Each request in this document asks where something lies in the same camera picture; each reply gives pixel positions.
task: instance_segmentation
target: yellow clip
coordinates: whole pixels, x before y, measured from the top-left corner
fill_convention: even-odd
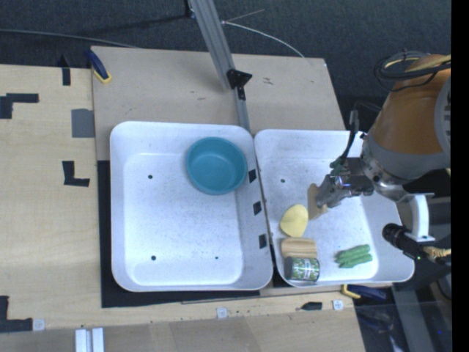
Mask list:
[[[361,296],[358,295],[357,293],[350,292],[350,291],[347,289],[347,285],[342,285],[340,291],[342,292],[343,295],[349,296],[349,297],[351,297],[351,298],[354,298],[355,300],[358,300],[359,298],[361,298]]]
[[[93,73],[95,74],[96,78],[101,81],[101,83],[108,84],[109,82],[111,82],[112,76],[110,73],[108,73],[108,78],[101,77],[101,75],[96,70]]]

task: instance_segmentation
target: wooden table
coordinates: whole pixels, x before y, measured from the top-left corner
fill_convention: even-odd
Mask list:
[[[96,164],[108,158],[109,128],[139,119],[233,124],[236,114],[206,53],[94,49],[113,76],[109,85],[87,69],[71,69],[66,86],[58,67],[0,65],[0,97],[40,98],[13,103],[12,119],[0,120],[0,296],[10,297],[9,319],[43,319],[47,330],[0,334],[0,350],[60,345],[73,351],[74,329],[104,327],[110,351],[186,351],[188,335],[210,351],[213,338],[233,333],[249,351],[313,345],[363,351],[352,300],[337,288],[267,286],[256,298],[101,308]],[[152,72],[138,78],[119,66],[134,59],[147,59],[143,69]],[[253,131],[344,128],[323,60],[234,55],[234,61],[254,74],[245,87]],[[154,88],[158,98],[147,98]],[[121,98],[113,99],[115,93]],[[95,112],[96,137],[73,137],[71,114],[78,109]],[[74,161],[75,177],[89,178],[89,186],[64,185],[63,161]],[[333,310],[335,299],[344,310]],[[300,311],[308,301],[322,302],[323,310]],[[219,307],[227,319],[216,319]]]

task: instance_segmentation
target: table top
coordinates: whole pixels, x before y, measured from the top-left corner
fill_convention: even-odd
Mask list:
[[[164,95],[174,100],[180,99],[178,95],[184,95],[188,100],[193,94],[193,103],[188,102],[190,107],[186,109],[182,108],[184,101],[171,107],[170,98],[149,99],[146,103],[154,106],[152,111],[162,111],[163,115],[149,113],[144,119],[156,117],[169,121],[174,118],[175,122],[207,122],[211,119],[216,123],[234,124],[236,114],[234,106],[229,105],[231,99],[224,99],[226,91],[219,89],[215,70],[210,68],[209,54],[133,52],[122,48],[95,50],[104,64],[109,64],[110,73],[114,72],[109,85],[97,84],[87,69],[70,69],[70,85],[64,85],[59,67],[0,65],[3,81],[0,97],[14,93],[39,95],[39,103],[13,103],[12,118],[0,120],[0,241],[3,243],[0,249],[0,295],[10,297],[8,318],[44,319],[46,329],[128,326],[212,320],[216,318],[217,307],[226,307],[229,317],[233,318],[285,315],[298,312],[298,308],[308,301],[320,301],[325,311],[330,310],[328,317],[336,317],[340,322],[341,313],[332,310],[332,300],[342,300],[345,308],[352,308],[353,303],[349,297],[337,292],[337,288],[322,288],[321,293],[311,293],[299,288],[268,286],[256,298],[101,307],[97,160],[108,158],[106,134],[112,125],[121,120],[143,119],[135,105],[129,104],[130,99],[114,99],[114,106],[109,106],[112,95],[122,92],[129,82],[136,80],[136,76],[128,76],[127,83],[118,85],[119,80],[125,78],[118,65],[132,62],[132,58],[149,59],[147,67],[164,64],[155,67],[149,77],[144,77],[129,90],[134,100],[146,100],[139,97],[140,92],[142,95],[153,93],[151,88],[144,89],[150,80],[157,88],[166,84]],[[254,74],[252,84],[246,86],[254,132],[269,126],[344,128],[322,59],[234,55],[234,61],[241,70]],[[309,69],[308,75],[304,74],[304,67]],[[286,69],[289,79],[281,76]],[[212,107],[218,105],[220,98],[224,107],[216,114],[207,115],[206,111],[213,111]],[[299,113],[295,109],[298,105],[302,106]],[[283,112],[275,113],[275,106],[278,110],[292,112],[289,118],[281,119]],[[128,109],[128,115],[116,113],[124,108]],[[225,109],[231,111],[228,116],[224,115]],[[269,109],[272,113],[260,116],[261,111]],[[73,136],[74,110],[95,112],[96,138]],[[65,186],[63,161],[74,161],[75,177],[89,179],[89,185]],[[348,337],[356,340],[361,348],[358,351],[362,351],[356,319],[350,323],[349,315],[343,318],[349,329]]]

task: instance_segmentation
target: dark gray carpet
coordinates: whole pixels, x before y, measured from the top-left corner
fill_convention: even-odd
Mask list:
[[[339,107],[348,120],[356,100],[382,104],[387,92],[373,76],[375,62],[403,48],[451,53],[451,0],[215,0],[221,19],[277,37],[304,56],[324,58]],[[206,51],[183,0],[0,0],[0,30],[81,35],[142,48]],[[233,53],[296,56],[261,35],[227,26]],[[0,32],[0,63],[56,65],[64,54],[84,67],[93,42]],[[365,113],[362,129],[373,115]]]

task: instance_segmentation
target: yellow and blue clamp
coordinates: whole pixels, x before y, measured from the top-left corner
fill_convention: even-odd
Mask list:
[[[85,51],[85,57],[89,60],[89,62],[91,62],[91,65],[95,69],[93,73],[97,79],[99,79],[103,84],[108,84],[111,82],[111,74],[106,70],[100,58],[97,57],[93,51],[87,49]]]

